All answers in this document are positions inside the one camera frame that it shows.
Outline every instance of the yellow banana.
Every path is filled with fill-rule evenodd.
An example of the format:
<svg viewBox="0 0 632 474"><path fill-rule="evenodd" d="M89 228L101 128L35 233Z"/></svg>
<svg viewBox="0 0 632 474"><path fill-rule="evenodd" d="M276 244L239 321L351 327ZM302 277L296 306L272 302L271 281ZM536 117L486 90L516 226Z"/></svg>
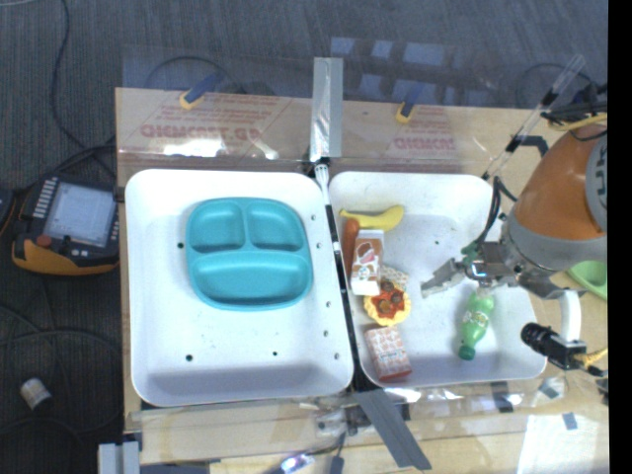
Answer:
<svg viewBox="0 0 632 474"><path fill-rule="evenodd" d="M340 216L356 219L360 228L383 230L387 232L395 228L404 217L404 206L393 205L379 214L357 214L341 209Z"/></svg>

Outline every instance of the green bottle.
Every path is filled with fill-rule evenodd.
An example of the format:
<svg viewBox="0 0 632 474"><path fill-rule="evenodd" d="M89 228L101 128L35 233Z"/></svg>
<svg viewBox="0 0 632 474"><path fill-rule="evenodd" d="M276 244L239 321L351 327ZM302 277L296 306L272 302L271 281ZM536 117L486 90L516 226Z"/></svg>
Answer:
<svg viewBox="0 0 632 474"><path fill-rule="evenodd" d="M491 290L478 287L467 299L467 310L461 322L461 344L458 355L463 359L472 359L476 354L474 347L485 337L490 323L490 313L494 309L494 297Z"/></svg>

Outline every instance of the blue divided plate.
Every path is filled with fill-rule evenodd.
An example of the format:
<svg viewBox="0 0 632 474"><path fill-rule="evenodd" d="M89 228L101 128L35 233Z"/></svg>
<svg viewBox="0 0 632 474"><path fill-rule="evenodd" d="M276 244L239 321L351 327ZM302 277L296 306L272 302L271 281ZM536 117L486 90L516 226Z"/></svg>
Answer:
<svg viewBox="0 0 632 474"><path fill-rule="evenodd" d="M228 197L198 205L187 222L187 265L197 296L234 311L288 307L312 286L296 212L277 200Z"/></svg>

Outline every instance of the plastic tray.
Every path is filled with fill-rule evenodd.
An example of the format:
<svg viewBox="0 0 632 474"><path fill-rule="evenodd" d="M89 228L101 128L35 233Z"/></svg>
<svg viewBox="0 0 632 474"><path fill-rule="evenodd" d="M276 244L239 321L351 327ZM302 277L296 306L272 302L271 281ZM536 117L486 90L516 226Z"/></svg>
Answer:
<svg viewBox="0 0 632 474"><path fill-rule="evenodd" d="M537 376L546 358L520 339L522 327L535 321L531 301L521 288L496 290L490 327L476 347L473 360L458 357L458 324L467 297L476 287L468 279L444 292L422 298L420 284L449 258L462 257L461 248L482 231L492 188L467 175L344 172L330 184L334 211L381 212L402 204L405 213L385 232L385 265L409 275L407 292L412 307L397 325L413 368L403 378L380 381L364 341L364 331L377 327L366 314L362 298L350 292L355 337L362 369L383 387L431 387L459 383L528 379ZM337 214L339 233L346 219ZM497 240L498 223L489 239Z"/></svg>
<svg viewBox="0 0 632 474"><path fill-rule="evenodd" d="M291 307L245 313L210 307L194 291L187 223L199 205L223 198L281 202L300 219L313 284ZM125 215L131 381L144 401L166 407L304 398L349 385L351 347L314 181L292 173L145 170L127 183Z"/></svg>
<svg viewBox="0 0 632 474"><path fill-rule="evenodd" d="M305 229L285 203L217 198L187 222L187 264L197 296L213 307L263 311L297 303L312 285Z"/></svg>

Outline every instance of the brown sausage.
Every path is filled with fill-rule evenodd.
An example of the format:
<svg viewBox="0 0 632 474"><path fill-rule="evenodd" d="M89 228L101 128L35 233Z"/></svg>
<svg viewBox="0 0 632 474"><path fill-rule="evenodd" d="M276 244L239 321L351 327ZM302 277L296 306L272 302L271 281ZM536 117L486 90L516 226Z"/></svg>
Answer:
<svg viewBox="0 0 632 474"><path fill-rule="evenodd" d="M343 261L345 262L345 273L347 278L351 278L352 262L354 260L354 247L356 237L359 232L359 221L354 217L347 218L345 230L343 231Z"/></svg>

